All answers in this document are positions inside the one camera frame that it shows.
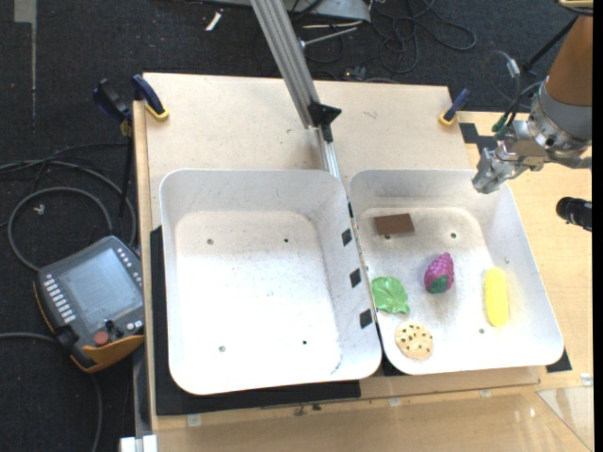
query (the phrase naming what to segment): blue clamp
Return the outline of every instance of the blue clamp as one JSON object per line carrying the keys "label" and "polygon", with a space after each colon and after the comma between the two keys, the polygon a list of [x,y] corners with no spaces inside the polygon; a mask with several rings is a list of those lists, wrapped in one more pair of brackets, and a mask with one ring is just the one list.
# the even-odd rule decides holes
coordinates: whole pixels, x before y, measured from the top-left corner
{"label": "blue clamp", "polygon": [[450,109],[442,112],[442,114],[440,114],[440,117],[438,118],[438,120],[446,126],[452,125],[452,123],[456,120],[456,113],[459,110],[463,109],[463,107],[469,100],[469,95],[471,95],[471,92],[469,92],[469,89],[461,90],[461,93],[454,100],[454,104],[452,104]]}
{"label": "blue clamp", "polygon": [[132,85],[136,92],[134,99],[137,101],[145,100],[145,108],[157,121],[164,121],[168,118],[170,112],[163,104],[161,104],[161,101],[153,88],[139,73],[132,77]]}

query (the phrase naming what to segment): black mounting bracket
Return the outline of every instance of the black mounting bracket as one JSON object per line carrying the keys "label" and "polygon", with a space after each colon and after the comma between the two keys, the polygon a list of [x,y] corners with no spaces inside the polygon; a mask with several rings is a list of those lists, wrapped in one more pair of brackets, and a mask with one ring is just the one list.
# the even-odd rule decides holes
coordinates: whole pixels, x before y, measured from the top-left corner
{"label": "black mounting bracket", "polygon": [[324,140],[333,142],[333,133],[331,132],[331,122],[341,114],[341,109],[331,107],[330,105],[312,102],[308,106],[312,123],[316,127],[320,127]]}

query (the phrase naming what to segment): metal rod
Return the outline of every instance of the metal rod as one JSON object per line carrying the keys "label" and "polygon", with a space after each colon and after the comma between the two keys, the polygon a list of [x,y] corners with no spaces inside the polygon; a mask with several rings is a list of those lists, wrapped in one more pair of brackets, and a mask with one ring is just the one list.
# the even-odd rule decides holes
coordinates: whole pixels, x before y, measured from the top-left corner
{"label": "metal rod", "polygon": [[334,39],[335,37],[340,37],[342,35],[346,35],[346,34],[350,34],[351,32],[355,32],[358,29],[357,26],[353,27],[353,28],[347,28],[346,30],[341,30],[339,32],[335,32],[334,34],[330,34],[330,35],[324,35],[322,37],[317,37],[316,39],[311,39],[308,41],[302,40],[301,41],[301,47],[307,47],[308,45],[311,45],[313,43],[318,43],[320,41],[325,41],[325,40],[329,40],[329,39]]}
{"label": "metal rod", "polygon": [[[283,0],[250,1],[301,122],[306,128],[313,127],[309,105],[319,104],[320,99]],[[324,139],[320,128],[317,134],[325,169],[340,180],[334,145]]]}

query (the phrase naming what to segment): black carpet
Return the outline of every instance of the black carpet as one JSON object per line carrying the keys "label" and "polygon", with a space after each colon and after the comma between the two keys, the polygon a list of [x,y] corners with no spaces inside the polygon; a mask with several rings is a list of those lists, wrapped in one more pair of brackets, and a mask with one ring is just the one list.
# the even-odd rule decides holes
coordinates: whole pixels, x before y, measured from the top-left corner
{"label": "black carpet", "polygon": [[[205,32],[220,8],[218,26]],[[484,59],[500,50],[519,63],[528,61],[575,17],[554,0],[387,0],[372,16],[372,24],[308,47],[316,79],[342,80],[346,70],[358,68],[365,79],[448,86],[452,97],[467,88],[466,109],[494,111],[508,101],[486,76],[506,95],[512,95],[511,79],[496,58],[484,75]],[[183,0],[38,0],[32,89],[32,28],[13,20],[13,0],[0,0],[0,332],[48,334],[33,299],[33,274],[8,246],[7,220],[15,204],[35,188],[78,186],[106,203],[122,236],[131,225],[128,217],[117,216],[117,194],[81,171],[52,164],[9,171],[3,166],[61,152],[61,159],[99,170],[120,186],[124,138],[92,101],[101,79],[108,78],[130,101],[135,73],[273,76],[278,71],[250,8]],[[333,30],[304,29],[305,24],[332,22],[306,16],[295,28],[311,40]],[[525,85],[545,77],[558,48],[536,63],[535,75],[523,76]],[[136,205],[133,191],[132,184],[128,195]],[[34,207],[41,203],[26,207],[15,230],[22,251],[39,265],[82,249],[105,232],[98,211],[82,200],[48,196],[39,215]],[[104,401],[98,450],[114,452],[121,437],[134,434],[131,366],[124,360],[97,374]],[[0,396],[0,449],[90,450],[97,420],[90,377],[50,344],[0,341]]]}

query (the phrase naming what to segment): wooden table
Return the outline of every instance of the wooden table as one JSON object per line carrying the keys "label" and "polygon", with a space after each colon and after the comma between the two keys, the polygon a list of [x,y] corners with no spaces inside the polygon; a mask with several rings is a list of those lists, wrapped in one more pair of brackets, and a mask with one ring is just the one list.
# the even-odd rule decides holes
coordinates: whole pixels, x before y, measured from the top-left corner
{"label": "wooden table", "polygon": [[[134,140],[146,308],[151,432],[159,450],[587,450],[594,443],[592,235],[557,217],[564,196],[591,199],[591,173],[547,165],[510,182],[559,322],[571,370],[522,367],[361,380],[360,399],[190,416],[155,413],[149,232],[160,224],[158,186],[170,170],[321,168],[280,79],[145,74],[171,112],[134,103]],[[363,169],[474,169],[460,127],[437,123],[447,88],[316,82],[334,122],[342,182]],[[488,135],[493,113],[462,112]],[[543,396],[555,413],[543,400]]]}

